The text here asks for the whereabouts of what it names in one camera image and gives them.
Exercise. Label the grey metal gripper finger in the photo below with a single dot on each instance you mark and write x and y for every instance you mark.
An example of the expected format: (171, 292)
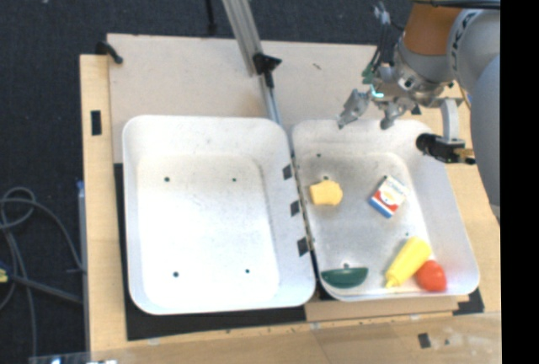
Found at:
(391, 114)
(353, 107)

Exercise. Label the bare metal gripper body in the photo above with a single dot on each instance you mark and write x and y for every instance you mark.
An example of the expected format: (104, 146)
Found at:
(404, 87)

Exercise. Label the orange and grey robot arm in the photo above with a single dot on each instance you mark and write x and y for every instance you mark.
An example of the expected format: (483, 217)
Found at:
(446, 21)

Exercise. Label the blue white red carton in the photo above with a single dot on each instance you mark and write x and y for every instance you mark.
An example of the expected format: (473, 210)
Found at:
(387, 196)

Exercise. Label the yellow bread slice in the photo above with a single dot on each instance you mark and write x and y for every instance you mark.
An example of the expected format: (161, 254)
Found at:
(325, 193)

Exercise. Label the white plastic tray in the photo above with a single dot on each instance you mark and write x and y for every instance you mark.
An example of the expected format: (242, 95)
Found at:
(210, 223)
(362, 227)

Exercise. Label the yellow squeeze bottle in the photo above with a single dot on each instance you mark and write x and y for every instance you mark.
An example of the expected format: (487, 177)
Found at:
(407, 261)

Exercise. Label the red orange toy fruit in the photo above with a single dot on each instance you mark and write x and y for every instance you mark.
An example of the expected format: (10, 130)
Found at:
(431, 276)

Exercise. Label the dark green bowl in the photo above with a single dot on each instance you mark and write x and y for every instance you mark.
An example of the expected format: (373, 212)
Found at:
(344, 276)

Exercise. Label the pale flat board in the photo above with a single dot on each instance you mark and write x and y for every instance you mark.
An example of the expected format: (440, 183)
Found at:
(185, 76)

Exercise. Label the black cylinder on white bracket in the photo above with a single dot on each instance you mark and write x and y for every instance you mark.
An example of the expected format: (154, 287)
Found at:
(436, 145)

